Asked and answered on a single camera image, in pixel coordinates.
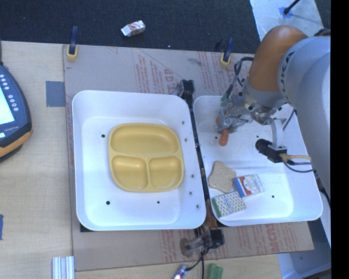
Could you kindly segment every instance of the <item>robotic arm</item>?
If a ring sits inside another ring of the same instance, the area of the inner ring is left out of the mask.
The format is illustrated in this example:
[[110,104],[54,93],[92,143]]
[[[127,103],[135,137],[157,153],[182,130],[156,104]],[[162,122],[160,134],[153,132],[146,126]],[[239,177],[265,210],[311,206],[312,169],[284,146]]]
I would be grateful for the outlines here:
[[244,123],[272,125],[285,103],[295,109],[312,166],[330,198],[330,36],[308,37],[292,26],[272,28],[261,41],[243,89],[222,99],[216,119],[220,145]]

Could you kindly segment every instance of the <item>bread slice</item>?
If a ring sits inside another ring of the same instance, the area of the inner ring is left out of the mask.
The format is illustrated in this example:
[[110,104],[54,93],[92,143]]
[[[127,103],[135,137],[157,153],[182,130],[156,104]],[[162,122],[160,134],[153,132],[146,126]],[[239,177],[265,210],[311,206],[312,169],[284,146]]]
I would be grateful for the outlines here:
[[215,161],[212,173],[208,177],[208,186],[228,193],[232,189],[233,180],[236,177],[237,174],[233,169],[229,168],[221,161]]

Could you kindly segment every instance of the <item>candy bar wrapper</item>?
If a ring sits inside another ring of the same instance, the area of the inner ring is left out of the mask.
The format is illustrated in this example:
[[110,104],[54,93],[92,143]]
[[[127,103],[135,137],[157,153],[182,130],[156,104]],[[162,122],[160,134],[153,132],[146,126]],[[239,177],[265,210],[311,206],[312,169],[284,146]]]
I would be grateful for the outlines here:
[[237,191],[212,198],[213,208],[217,217],[223,217],[246,209],[244,201]]
[[257,194],[264,191],[264,187],[257,174],[237,177],[233,180],[233,183],[240,197]]
[[133,23],[130,23],[130,24],[124,26],[121,29],[121,31],[124,34],[124,36],[131,37],[131,36],[134,36],[136,34],[142,33],[143,31],[145,31],[145,29],[146,29],[146,26],[145,26],[144,22],[142,22],[140,20],[140,21],[133,22]]

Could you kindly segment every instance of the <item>green object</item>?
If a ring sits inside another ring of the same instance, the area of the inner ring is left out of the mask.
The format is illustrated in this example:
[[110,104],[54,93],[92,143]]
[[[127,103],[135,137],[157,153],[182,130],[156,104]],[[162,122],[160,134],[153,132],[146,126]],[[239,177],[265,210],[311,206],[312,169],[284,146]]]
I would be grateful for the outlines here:
[[208,267],[208,279],[221,279],[222,268],[211,263]]

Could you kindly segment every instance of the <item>wooden table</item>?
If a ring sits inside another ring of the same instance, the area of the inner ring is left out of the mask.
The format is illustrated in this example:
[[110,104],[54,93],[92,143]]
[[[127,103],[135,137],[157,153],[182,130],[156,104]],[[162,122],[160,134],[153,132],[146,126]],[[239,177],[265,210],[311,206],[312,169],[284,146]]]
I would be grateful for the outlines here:
[[[45,90],[46,81],[63,81],[62,44],[2,41],[2,61],[25,93],[34,132],[0,163],[0,278],[50,279],[52,258],[73,255],[66,113],[64,107],[47,107]],[[205,271],[211,263],[223,268],[223,279],[281,278],[276,255],[207,260]],[[178,268],[174,263],[81,271],[75,278],[165,279]],[[201,273],[199,264],[186,279]]]

